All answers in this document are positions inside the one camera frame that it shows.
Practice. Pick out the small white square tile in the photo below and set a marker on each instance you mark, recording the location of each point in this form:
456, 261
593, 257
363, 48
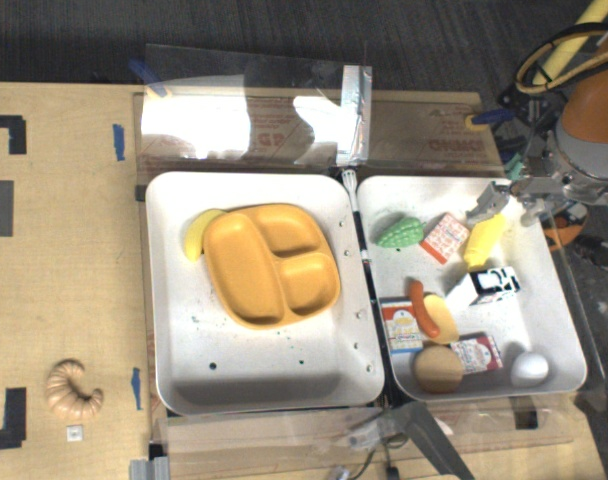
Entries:
74, 433

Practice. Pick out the red and white carton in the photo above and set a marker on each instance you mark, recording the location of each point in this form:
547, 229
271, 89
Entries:
479, 353

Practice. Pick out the orange sausage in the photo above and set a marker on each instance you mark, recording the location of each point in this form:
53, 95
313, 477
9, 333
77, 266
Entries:
421, 308

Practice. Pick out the white egg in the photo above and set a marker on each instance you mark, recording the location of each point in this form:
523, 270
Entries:
529, 369

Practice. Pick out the yellow bun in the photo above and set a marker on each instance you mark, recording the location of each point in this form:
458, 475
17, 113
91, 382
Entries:
446, 320

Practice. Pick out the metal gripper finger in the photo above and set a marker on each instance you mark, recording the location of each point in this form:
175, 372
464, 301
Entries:
534, 212
490, 200

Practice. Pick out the orange and white carton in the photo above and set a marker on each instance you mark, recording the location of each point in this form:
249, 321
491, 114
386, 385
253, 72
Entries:
445, 238

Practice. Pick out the tan croissant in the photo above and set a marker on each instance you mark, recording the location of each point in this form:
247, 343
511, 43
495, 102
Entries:
66, 393

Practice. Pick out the orange divided plate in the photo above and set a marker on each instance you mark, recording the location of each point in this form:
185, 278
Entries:
244, 273

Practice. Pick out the yellow bottle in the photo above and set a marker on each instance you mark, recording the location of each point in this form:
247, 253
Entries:
484, 240

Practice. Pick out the yellow banana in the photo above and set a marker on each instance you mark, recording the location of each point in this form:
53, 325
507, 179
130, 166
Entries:
195, 235

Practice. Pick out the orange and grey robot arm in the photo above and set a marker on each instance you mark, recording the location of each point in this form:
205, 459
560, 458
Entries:
589, 113

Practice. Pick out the white plastic tray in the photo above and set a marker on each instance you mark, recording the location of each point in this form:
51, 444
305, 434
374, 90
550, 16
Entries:
534, 313
264, 363

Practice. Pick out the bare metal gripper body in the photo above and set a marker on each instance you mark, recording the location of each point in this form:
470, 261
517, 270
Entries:
559, 188

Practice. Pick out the green grapes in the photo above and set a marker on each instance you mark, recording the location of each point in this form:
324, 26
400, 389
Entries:
401, 233

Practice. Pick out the yellow padded pole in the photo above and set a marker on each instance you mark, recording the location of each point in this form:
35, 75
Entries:
584, 23

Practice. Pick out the white carton with yellow print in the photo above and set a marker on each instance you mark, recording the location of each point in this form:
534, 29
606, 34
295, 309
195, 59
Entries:
400, 328

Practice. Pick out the black and white carton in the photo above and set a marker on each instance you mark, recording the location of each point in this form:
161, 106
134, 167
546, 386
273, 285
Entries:
494, 285

